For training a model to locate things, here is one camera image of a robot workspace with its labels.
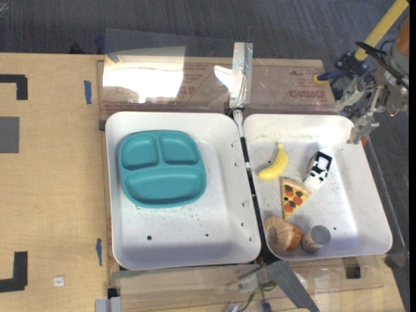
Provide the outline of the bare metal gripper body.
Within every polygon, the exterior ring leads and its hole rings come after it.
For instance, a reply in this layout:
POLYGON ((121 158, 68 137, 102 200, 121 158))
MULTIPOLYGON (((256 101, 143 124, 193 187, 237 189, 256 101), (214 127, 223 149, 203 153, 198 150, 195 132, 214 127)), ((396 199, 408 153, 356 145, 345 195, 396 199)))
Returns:
POLYGON ((390 116, 395 116, 409 109, 407 77, 400 79, 389 72, 376 72, 374 81, 374 92, 369 104, 371 112, 387 112, 390 116))

